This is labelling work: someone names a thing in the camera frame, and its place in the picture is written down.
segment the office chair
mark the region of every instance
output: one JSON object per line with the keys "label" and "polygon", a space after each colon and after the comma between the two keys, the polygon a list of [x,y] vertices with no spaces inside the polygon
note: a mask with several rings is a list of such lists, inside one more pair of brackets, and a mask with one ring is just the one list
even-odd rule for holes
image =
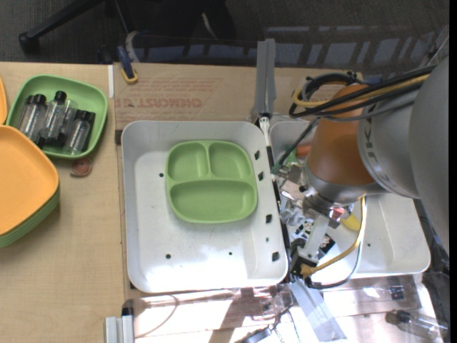
{"label": "office chair", "polygon": [[113,16],[117,14],[122,25],[122,29],[126,34],[135,30],[126,0],[75,0],[63,8],[61,11],[49,17],[47,20],[41,22],[39,25],[35,26],[27,32],[19,34],[19,43],[22,50],[25,53],[38,51],[40,48],[38,40],[39,37],[72,20],[73,18],[81,15],[85,11],[88,11],[89,9],[102,2],[105,3],[105,14],[107,16]]}

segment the green tray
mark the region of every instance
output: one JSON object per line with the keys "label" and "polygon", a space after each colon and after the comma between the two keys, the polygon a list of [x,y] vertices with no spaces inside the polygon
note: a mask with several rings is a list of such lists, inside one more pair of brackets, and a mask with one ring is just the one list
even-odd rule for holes
{"label": "green tray", "polygon": [[257,206],[251,160],[229,141],[185,141],[171,148],[166,190],[176,216],[188,222],[238,221]]}
{"label": "green tray", "polygon": [[43,94],[51,101],[56,91],[65,91],[67,98],[76,102],[78,109],[95,113],[89,143],[80,154],[67,154],[61,147],[45,145],[43,152],[48,156],[62,159],[80,159],[90,154],[96,147],[108,113],[108,100],[105,94],[95,86],[81,81],[55,75],[36,75],[29,78],[19,90],[6,119],[6,124],[16,126],[22,106],[29,95]]}

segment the chair wheel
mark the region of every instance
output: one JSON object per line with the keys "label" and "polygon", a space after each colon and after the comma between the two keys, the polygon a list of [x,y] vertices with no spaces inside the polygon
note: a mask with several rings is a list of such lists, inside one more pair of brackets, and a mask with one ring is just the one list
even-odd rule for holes
{"label": "chair wheel", "polygon": [[21,45],[22,51],[26,54],[39,51],[40,49],[38,38],[28,37],[27,33],[19,34],[19,44]]}

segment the wire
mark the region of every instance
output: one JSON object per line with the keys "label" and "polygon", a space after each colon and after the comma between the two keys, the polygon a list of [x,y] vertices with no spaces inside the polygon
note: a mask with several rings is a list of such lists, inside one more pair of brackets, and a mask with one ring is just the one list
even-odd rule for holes
{"label": "wire", "polygon": [[[344,252],[339,254],[338,256],[334,257],[333,259],[318,265],[316,267],[311,267],[307,264],[302,264],[301,265],[301,274],[303,275],[303,279],[305,280],[306,286],[312,289],[328,289],[332,287],[337,287],[341,286],[342,284],[345,284],[355,273],[355,271],[358,269],[358,266],[360,264],[360,259],[361,259],[361,252],[362,252],[362,241],[363,237],[365,235],[365,228],[366,228],[366,198],[362,197],[361,199],[361,226],[360,226],[360,231],[358,232],[358,236],[355,240],[355,242]],[[333,284],[323,284],[323,285],[317,285],[314,284],[311,280],[311,275],[321,271],[322,269],[332,265],[333,263],[336,263],[340,260],[342,260],[344,257],[347,257],[353,250],[358,248],[357,252],[357,257],[356,257],[356,264],[354,265],[354,268],[352,269],[351,273],[343,280],[333,283]]]}
{"label": "wire", "polygon": [[293,315],[290,310],[287,311],[287,315],[290,316],[292,325],[293,325],[293,329],[295,330],[295,334],[297,335],[298,341],[301,342],[300,335],[298,334],[297,326],[295,324],[295,320],[293,320]]}
{"label": "wire", "polygon": [[299,113],[295,113],[298,104],[294,102],[292,103],[291,108],[289,109],[289,116],[291,116],[292,118],[299,118],[312,114],[320,114],[324,109],[331,108],[332,106],[342,104],[350,100],[365,99],[369,98],[370,96],[373,96],[374,94],[384,94],[386,92],[397,90],[398,88],[401,89],[402,87],[405,87],[410,84],[415,84],[416,82],[422,83],[426,79],[426,77],[428,77],[428,74],[430,74],[435,67],[436,65],[428,66],[426,68],[418,69],[415,71],[410,71],[406,74],[385,80],[380,84],[374,84],[372,86],[368,86],[366,88],[352,92],[345,96],[340,96],[339,98],[332,99],[321,105],[312,108],[307,108],[305,111]]}
{"label": "wire", "polygon": [[173,303],[173,310],[169,313],[169,315],[160,323],[158,324],[157,326],[153,327],[151,330],[145,332],[145,333],[141,333],[139,335],[136,335],[135,336],[135,339],[140,339],[140,338],[145,338],[145,337],[148,337],[148,335],[150,335],[150,333],[154,332],[155,330],[157,330],[158,328],[162,327],[167,321],[170,320],[170,318],[173,316],[173,314],[176,312],[176,310],[178,309],[178,306],[180,305],[180,301],[179,299],[177,299],[174,295],[169,295],[173,300],[174,300],[174,303]]}
{"label": "wire", "polygon": [[397,109],[404,108],[405,106],[410,106],[410,105],[412,105],[412,103],[414,103],[414,100],[415,99],[409,99],[408,101],[400,103],[396,106],[390,106],[389,108],[379,109],[377,111],[372,111],[370,113],[361,114],[360,116],[352,116],[352,117],[328,116],[328,117],[326,117],[326,119],[328,119],[329,121],[334,121],[334,122],[360,121],[361,119],[372,118],[372,117],[378,116],[380,114],[386,113],[388,111],[395,111]]}
{"label": "wire", "polygon": [[[350,85],[354,83],[364,84],[361,80],[357,79],[357,75],[351,71],[347,74],[332,73],[319,75],[314,78],[307,76],[308,80],[302,89],[296,90],[292,95],[293,101],[299,106],[315,107],[318,105],[325,104],[328,100],[323,101],[310,101],[311,96],[318,91],[323,85]],[[305,93],[306,101],[300,99],[303,98],[302,93]]]}
{"label": "wire", "polygon": [[402,89],[397,89],[395,91],[389,91],[389,92],[387,92],[385,94],[382,94],[382,95],[379,95],[379,96],[375,96],[374,98],[367,99],[362,103],[353,104],[352,106],[347,106],[345,108],[335,109],[333,111],[325,111],[324,113],[317,114],[316,116],[323,117],[323,118],[333,117],[335,114],[342,114],[342,113],[346,113],[348,111],[352,111],[354,109],[364,108],[365,106],[370,106],[372,104],[379,103],[380,101],[389,100],[389,99],[392,99],[393,97],[397,97],[398,98],[399,96],[401,96],[403,94],[407,94],[407,93],[410,93],[412,91],[415,91],[415,90],[419,89],[421,87],[421,85],[422,85],[422,83],[412,84],[410,86],[403,87]]}
{"label": "wire", "polygon": [[278,314],[275,315],[275,319],[273,324],[269,324],[267,327],[256,330],[255,332],[250,333],[247,337],[243,338],[241,343],[257,343],[261,341],[262,339],[265,339],[267,336],[270,335],[271,332],[276,331],[276,328],[278,324],[281,322],[281,317],[288,313],[290,308],[292,307],[293,304],[288,305],[283,311],[279,312]]}

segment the white plastic container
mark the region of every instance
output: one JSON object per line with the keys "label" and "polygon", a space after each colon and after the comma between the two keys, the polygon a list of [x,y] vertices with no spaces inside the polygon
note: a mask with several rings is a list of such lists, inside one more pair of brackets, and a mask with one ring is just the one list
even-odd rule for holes
{"label": "white plastic container", "polygon": [[[258,202],[225,224],[180,220],[167,201],[169,150],[182,141],[224,140],[243,147],[256,175]],[[277,284],[288,261],[265,139],[239,121],[136,121],[122,134],[128,274],[143,292],[163,293]]]}
{"label": "white plastic container", "polygon": [[[276,159],[297,140],[307,125],[307,121],[282,121],[271,127],[271,146]],[[301,144],[311,142],[312,134]],[[353,213],[361,218],[360,202],[354,205]],[[340,225],[336,229],[328,228],[328,235],[336,244],[320,263],[347,250],[357,232]],[[325,284],[346,278],[356,264],[356,254],[354,251],[341,261],[316,272],[313,280]],[[430,249],[413,200],[392,193],[367,197],[361,260],[352,278],[421,273],[428,268],[430,261]]]}

